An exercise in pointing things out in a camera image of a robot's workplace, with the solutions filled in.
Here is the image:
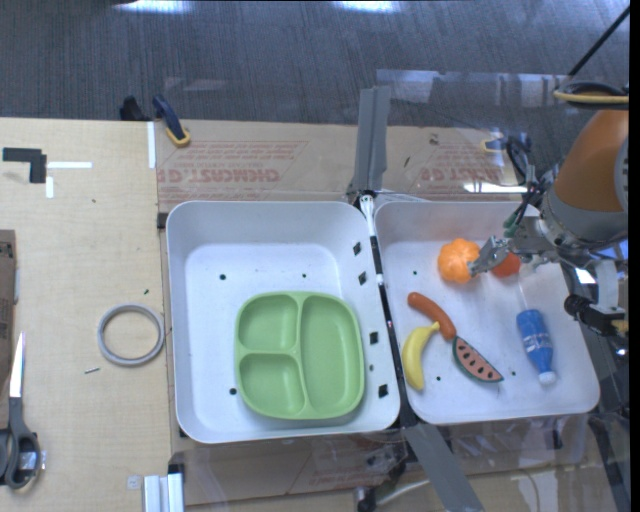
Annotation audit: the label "brown cardboard board red print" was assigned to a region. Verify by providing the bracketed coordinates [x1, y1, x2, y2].
[154, 118, 603, 507]

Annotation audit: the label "watermelon slice toy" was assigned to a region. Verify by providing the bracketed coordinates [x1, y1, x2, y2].
[451, 335, 505, 385]

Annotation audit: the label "grey handled scissors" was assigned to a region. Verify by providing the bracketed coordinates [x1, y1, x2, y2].
[0, 330, 43, 491]

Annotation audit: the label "blue bottle white cap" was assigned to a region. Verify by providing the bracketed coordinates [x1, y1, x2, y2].
[515, 308, 558, 387]

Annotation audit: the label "yellow banana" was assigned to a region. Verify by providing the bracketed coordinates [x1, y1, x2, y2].
[400, 320, 442, 392]

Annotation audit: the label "red toy tomato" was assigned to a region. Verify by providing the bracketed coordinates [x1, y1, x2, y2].
[489, 252, 523, 279]

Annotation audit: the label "green divided plate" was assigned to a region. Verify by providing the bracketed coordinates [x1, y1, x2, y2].
[233, 290, 367, 421]

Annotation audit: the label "grey tape roll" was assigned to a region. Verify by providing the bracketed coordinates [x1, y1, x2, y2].
[96, 302, 166, 368]

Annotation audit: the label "white plastic tray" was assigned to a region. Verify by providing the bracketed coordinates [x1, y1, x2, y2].
[373, 200, 602, 427]
[165, 200, 402, 445]

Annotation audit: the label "black cylinder on white bracket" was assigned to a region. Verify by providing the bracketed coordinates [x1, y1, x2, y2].
[563, 259, 627, 337]

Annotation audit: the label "brown cardboard piece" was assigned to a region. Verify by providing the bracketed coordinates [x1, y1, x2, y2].
[0, 229, 19, 401]

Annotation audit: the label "orange toy tangerine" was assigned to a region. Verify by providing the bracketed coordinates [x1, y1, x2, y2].
[437, 237, 482, 285]

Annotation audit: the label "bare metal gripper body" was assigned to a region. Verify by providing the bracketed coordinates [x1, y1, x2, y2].
[505, 216, 592, 267]

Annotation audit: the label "orange toy sausage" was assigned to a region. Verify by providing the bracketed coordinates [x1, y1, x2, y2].
[406, 291, 458, 343]

